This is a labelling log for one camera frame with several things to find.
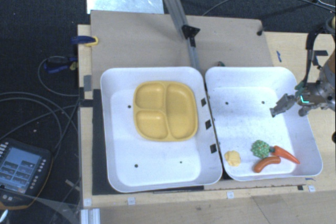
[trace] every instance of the brown sausage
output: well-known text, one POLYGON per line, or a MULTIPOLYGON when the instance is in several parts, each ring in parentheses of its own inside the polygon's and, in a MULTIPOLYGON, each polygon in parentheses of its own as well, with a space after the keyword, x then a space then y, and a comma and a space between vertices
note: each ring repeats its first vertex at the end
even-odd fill
POLYGON ((278 164, 281 162, 281 159, 279 156, 272 156, 262 159, 259 163, 255 165, 253 168, 253 171, 256 173, 260 173, 262 169, 264 169, 269 164, 278 164))

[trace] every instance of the yellow divided plate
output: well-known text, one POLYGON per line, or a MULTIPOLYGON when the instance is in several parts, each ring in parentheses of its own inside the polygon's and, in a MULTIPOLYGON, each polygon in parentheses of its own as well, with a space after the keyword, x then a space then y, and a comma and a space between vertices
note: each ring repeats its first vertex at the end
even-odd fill
POLYGON ((144 138, 154 141, 183 141, 198 128, 193 91, 174 81, 140 84, 133 99, 134 123, 144 138))

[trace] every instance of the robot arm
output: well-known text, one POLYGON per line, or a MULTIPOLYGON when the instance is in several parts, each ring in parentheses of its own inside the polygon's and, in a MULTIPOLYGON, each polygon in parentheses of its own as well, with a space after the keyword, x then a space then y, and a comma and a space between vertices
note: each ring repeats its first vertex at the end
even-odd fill
POLYGON ((306 75, 295 87, 297 90, 295 95, 283 95, 277 105, 270 109, 272 117, 289 110, 295 103, 302 107, 299 110, 300 116, 305 116, 316 108, 330 108, 335 111, 335 50, 323 67, 318 66, 320 69, 318 80, 314 83, 307 82, 311 62, 314 60, 313 44, 320 33, 332 34, 335 40, 335 17, 308 34, 306 75))

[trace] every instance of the black floor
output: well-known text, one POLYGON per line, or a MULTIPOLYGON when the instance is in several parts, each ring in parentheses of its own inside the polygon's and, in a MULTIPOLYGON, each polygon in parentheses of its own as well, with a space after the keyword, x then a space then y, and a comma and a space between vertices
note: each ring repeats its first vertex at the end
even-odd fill
MULTIPOLYGON (((223 0, 181 1, 186 14, 201 15, 223 0)), ((321 1, 335 5, 335 0, 321 1)), ((208 16, 260 19, 267 31, 308 32, 333 13, 298 0, 233 0, 209 12, 208 16)), ((47 57, 76 53, 76 48, 69 41, 76 35, 78 24, 90 22, 86 14, 86 0, 0 0, 0 18, 0 94, 28 92, 41 95, 61 107, 75 105, 77 97, 55 95, 43 88, 38 81, 37 69, 47 57)), ((78 94, 75 71, 46 74, 42 70, 41 78, 53 90, 78 94)), ((0 95, 0 101, 27 97, 41 101, 39 97, 22 93, 0 95)), ((48 101, 42 102, 56 109, 48 101)), ((0 136, 48 112, 41 104, 23 99, 0 102, 0 109, 0 136)), ((66 111, 71 114, 72 108, 66 111)), ((57 115, 64 131, 68 119, 59 112, 57 115)), ((59 131, 56 120, 49 115, 9 137, 53 150, 59 140, 59 131)), ((79 179, 77 143, 77 132, 70 126, 41 198, 59 202, 65 199, 75 206, 78 203, 78 192, 73 190, 68 195, 71 187, 65 184, 66 179, 74 183, 79 179)), ((68 223, 60 215, 52 220, 54 214, 48 206, 36 202, 28 209, 11 211, 9 219, 11 223, 68 223)))

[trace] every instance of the screen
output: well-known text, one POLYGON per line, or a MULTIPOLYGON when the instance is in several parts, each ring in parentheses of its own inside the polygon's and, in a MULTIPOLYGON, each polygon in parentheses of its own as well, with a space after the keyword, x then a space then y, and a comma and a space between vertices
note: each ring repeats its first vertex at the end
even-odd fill
POLYGON ((24 194, 40 159, 39 155, 10 147, 7 156, 0 162, 0 184, 24 194))

